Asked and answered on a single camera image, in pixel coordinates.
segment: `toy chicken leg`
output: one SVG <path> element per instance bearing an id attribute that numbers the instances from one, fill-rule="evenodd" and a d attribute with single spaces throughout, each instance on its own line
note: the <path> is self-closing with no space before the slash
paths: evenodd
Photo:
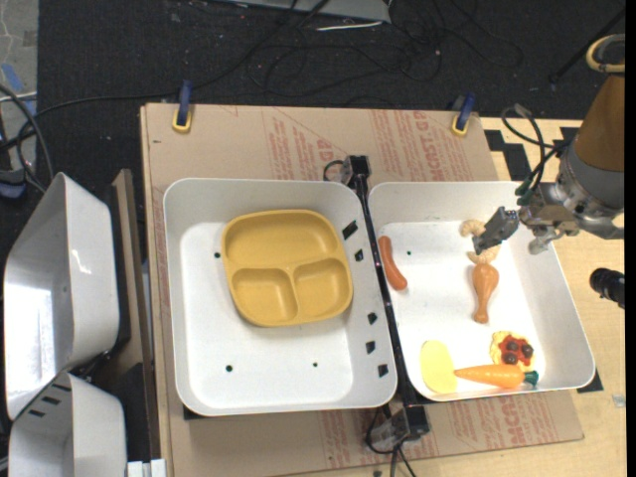
<path id="1" fill-rule="evenodd" d="M 488 323 L 488 302 L 499 284 L 499 271 L 490 263 L 477 263 L 473 268 L 473 286 L 477 292 L 477 310 L 473 319 Z"/>

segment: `cardboard sheet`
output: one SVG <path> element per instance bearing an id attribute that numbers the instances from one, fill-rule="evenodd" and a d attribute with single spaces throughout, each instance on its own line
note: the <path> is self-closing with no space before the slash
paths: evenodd
<path id="1" fill-rule="evenodd" d="M 329 162 L 368 155 L 372 183 L 497 180 L 477 117 L 449 131 L 452 113 L 198 105 L 188 134 L 172 130 L 172 104 L 141 109 L 155 363 L 162 456 L 176 477 L 268 477 L 386 462 L 366 448 L 372 411 L 186 419 L 175 387 L 163 230 L 163 194 L 188 177 L 320 180 Z M 432 432 L 409 459 L 581 439 L 569 392 L 437 403 Z"/>

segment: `white plastic container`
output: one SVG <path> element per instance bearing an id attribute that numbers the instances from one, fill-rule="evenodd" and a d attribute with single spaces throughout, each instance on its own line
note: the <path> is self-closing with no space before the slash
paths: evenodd
<path id="1" fill-rule="evenodd" d="M 119 328 L 110 212 L 60 173 L 4 273 L 6 400 L 15 419 L 60 371 L 110 350 Z"/>
<path id="2" fill-rule="evenodd" d="M 221 259 L 232 219 L 261 211 L 318 212 L 342 239 L 353 281 L 344 313 L 258 327 L 236 310 Z M 200 415 L 362 408 L 397 388 L 389 326 L 362 206 L 335 183 L 184 179 L 164 197 L 176 385 Z M 344 238 L 342 229 L 357 230 Z"/>
<path id="3" fill-rule="evenodd" d="M 517 208 L 512 182 L 385 183 L 369 196 L 379 238 L 392 240 L 394 261 L 408 281 L 405 291 L 391 290 L 397 331 L 406 370 L 426 398 L 446 401 L 584 387 L 595 365 L 557 254 L 550 248 L 531 255 L 534 236 L 523 225 L 502 243 L 492 262 L 500 273 L 489 303 L 489 321 L 473 320 L 474 250 L 462 237 L 462 222 L 486 223 L 504 206 Z M 512 331 L 527 337 L 535 349 L 539 382 L 515 390 L 458 381 L 457 392 L 431 391 L 421 376 L 419 353 L 428 340 L 444 343 L 455 369 L 492 364 L 493 333 Z"/>
<path id="4" fill-rule="evenodd" d="M 119 400 L 64 372 L 11 428 L 9 477 L 123 477 L 126 464 Z"/>

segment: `black hole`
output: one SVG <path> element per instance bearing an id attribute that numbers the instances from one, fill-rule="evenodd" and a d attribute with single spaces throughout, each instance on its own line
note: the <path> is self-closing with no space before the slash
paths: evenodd
<path id="1" fill-rule="evenodd" d="M 60 404 L 60 400 L 59 399 L 57 399 L 55 397 L 50 397 L 50 396 L 44 396 L 42 398 L 42 401 L 47 402 L 49 404 L 55 404 L 55 405 Z"/>
<path id="2" fill-rule="evenodd" d="M 64 391 L 65 393 L 69 393 L 71 391 L 70 387 L 61 386 L 59 384 L 52 384 L 52 387 L 55 387 L 56 389 L 60 389 L 60 391 Z"/>
<path id="3" fill-rule="evenodd" d="M 342 236 L 348 239 L 351 235 L 353 235 L 358 230 L 358 225 L 356 225 L 355 221 L 351 221 L 346 228 L 342 230 Z"/>

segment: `yellow plate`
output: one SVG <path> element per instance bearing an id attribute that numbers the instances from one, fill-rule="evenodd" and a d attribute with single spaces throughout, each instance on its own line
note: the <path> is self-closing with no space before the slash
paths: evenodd
<path id="1" fill-rule="evenodd" d="M 222 256 L 238 312 L 262 327 L 317 322 L 345 311 L 353 282 L 344 247 L 307 210 L 247 214 L 223 232 Z"/>

